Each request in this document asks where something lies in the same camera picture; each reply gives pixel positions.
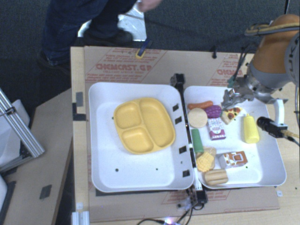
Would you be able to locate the brown cardboard board red print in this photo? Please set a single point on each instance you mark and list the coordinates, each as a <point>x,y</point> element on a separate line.
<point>152,64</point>

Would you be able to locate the black cylinder on white bracket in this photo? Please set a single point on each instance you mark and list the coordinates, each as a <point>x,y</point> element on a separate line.
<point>269,125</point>

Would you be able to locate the orange and white carton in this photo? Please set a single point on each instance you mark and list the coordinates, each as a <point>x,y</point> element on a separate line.
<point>234,159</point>

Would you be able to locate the pink and white carton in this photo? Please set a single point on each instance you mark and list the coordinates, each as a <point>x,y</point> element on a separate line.
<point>216,130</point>

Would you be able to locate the person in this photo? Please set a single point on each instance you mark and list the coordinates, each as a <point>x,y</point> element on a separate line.
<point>77,13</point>

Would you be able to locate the yellow waffle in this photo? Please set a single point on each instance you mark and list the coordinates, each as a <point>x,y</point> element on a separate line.
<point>205,162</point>

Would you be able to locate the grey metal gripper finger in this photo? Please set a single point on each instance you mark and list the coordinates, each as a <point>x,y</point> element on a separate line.
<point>236,100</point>
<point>226,99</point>

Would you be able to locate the purple grapes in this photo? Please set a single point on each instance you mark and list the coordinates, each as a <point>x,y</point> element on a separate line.
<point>213,112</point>

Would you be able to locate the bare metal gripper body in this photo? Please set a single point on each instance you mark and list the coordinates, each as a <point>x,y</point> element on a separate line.
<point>248,89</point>

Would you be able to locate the yellow divided plate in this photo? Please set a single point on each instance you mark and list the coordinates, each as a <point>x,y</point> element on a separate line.
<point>150,116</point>

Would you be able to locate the pizza slice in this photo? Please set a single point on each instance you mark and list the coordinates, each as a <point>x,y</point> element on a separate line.
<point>230,115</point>

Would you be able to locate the thin black and white rod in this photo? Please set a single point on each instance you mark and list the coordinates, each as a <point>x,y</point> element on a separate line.
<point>189,135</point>

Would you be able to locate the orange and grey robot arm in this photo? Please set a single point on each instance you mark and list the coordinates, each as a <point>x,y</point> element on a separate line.
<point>269,55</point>

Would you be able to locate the tan hot dog bun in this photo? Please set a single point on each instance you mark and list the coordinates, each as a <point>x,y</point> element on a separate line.
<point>216,177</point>

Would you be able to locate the tan round biscuit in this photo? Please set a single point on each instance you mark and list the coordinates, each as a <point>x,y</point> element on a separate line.
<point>197,118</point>

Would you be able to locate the orange sausage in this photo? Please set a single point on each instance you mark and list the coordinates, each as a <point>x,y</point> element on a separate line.
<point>199,105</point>

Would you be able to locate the green cylinder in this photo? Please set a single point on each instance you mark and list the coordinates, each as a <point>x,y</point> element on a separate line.
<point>197,140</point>

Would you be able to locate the white plastic tray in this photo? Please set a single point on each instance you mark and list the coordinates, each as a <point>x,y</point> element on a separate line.
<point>140,167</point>
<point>264,163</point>

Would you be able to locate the yellow bottle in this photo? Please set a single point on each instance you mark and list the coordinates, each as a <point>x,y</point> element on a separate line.
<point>250,130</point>

